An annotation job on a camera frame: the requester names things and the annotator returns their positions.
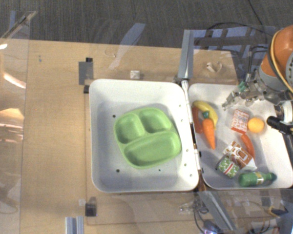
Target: green can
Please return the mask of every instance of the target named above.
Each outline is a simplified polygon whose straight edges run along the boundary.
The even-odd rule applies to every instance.
[[[240,167],[232,162],[227,156],[223,156],[220,161],[218,161],[216,169],[220,170],[229,178],[233,178],[240,170]]]

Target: small bottle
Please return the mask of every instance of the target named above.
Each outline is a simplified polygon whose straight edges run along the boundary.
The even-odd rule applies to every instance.
[[[239,184],[243,187],[261,185],[266,181],[275,181],[277,175],[274,173],[250,172],[239,176]]]

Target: toy carrot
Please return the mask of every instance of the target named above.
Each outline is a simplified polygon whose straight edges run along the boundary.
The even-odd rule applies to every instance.
[[[194,121],[194,129],[198,134],[203,133],[202,124],[199,119],[199,109],[196,106],[192,107],[193,121]]]
[[[209,118],[209,111],[203,112],[204,120],[202,121],[203,133],[210,145],[210,147],[214,150],[216,148],[215,144],[215,132],[214,132],[214,123]]]
[[[250,140],[250,138],[246,134],[243,134],[241,136],[241,140],[243,141],[244,145],[246,146],[246,150],[248,151],[248,153],[250,155],[252,155],[253,158],[255,158],[255,149],[254,149],[253,143]]]

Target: red snack box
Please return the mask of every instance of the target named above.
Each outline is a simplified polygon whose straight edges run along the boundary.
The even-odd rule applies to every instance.
[[[248,129],[249,117],[249,114],[236,109],[233,114],[231,129],[245,134]]]

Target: small carton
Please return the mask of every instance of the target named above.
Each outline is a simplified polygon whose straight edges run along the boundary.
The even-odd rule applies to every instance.
[[[233,141],[226,149],[223,151],[230,160],[237,164],[240,169],[245,170],[256,170],[254,158],[250,155],[240,144]]]
[[[241,134],[245,134],[248,130],[249,117],[249,114],[236,109],[233,114],[231,129]]]
[[[223,174],[227,175],[229,178],[236,176],[240,167],[230,160],[226,155],[224,155],[217,163],[216,169],[220,170]]]

